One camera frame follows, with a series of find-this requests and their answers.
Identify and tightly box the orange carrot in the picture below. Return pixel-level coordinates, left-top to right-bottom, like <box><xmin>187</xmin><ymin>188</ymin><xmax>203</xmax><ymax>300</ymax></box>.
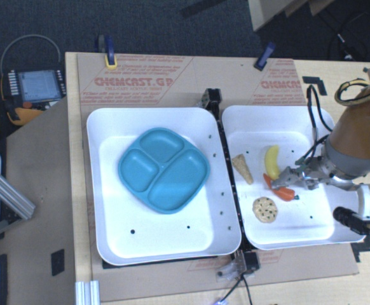
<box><xmin>263</xmin><ymin>173</ymin><xmax>300</xmax><ymax>202</ymax></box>

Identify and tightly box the beige chocolate chip biscuit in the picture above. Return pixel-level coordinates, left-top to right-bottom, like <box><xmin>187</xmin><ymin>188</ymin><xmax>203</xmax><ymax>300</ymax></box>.
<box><xmin>252</xmin><ymin>196</ymin><xmax>279</xmax><ymax>224</ymax></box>

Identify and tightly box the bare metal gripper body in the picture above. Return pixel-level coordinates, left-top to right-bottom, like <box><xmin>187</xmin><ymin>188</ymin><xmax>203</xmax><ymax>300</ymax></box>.
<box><xmin>294</xmin><ymin>156</ymin><xmax>336</xmax><ymax>184</ymax></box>

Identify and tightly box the black cylinder on white bracket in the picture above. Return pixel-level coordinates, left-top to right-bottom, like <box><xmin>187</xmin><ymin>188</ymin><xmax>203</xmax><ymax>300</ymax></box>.
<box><xmin>329</xmin><ymin>178</ymin><xmax>370</xmax><ymax>236</ymax></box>

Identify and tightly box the blue divided plate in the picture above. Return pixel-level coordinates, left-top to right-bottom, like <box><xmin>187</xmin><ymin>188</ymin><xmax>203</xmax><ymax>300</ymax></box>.
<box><xmin>118</xmin><ymin>127</ymin><xmax>211</xmax><ymax>215</ymax></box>

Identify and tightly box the beige pizza slice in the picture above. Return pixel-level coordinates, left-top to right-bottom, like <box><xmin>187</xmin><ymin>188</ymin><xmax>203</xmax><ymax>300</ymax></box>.
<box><xmin>231</xmin><ymin>153</ymin><xmax>255</xmax><ymax>186</ymax></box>

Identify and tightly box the brown cardboard board red print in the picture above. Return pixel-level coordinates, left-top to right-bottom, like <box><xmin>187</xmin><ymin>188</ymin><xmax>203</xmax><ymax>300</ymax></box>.
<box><xmin>76</xmin><ymin>53</ymin><xmax>360</xmax><ymax>303</ymax></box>

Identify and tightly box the black block with thin wires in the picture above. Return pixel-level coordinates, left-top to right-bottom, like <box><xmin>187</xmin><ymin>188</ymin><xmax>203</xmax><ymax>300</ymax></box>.
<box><xmin>200</xmin><ymin>88</ymin><xmax>223</xmax><ymax>111</ymax></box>
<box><xmin>231</xmin><ymin>250</ymin><xmax>261</xmax><ymax>275</ymax></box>

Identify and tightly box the yellow banana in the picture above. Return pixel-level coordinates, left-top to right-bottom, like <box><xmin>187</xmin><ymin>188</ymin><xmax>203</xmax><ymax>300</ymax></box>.
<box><xmin>264</xmin><ymin>144</ymin><xmax>282</xmax><ymax>180</ymax></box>

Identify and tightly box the white plastic tray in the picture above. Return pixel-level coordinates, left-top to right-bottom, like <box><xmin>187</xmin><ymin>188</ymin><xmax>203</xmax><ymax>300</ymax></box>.
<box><xmin>221</xmin><ymin>104</ymin><xmax>369</xmax><ymax>251</ymax></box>
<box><xmin>86</xmin><ymin>107</ymin><xmax>243</xmax><ymax>267</ymax></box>

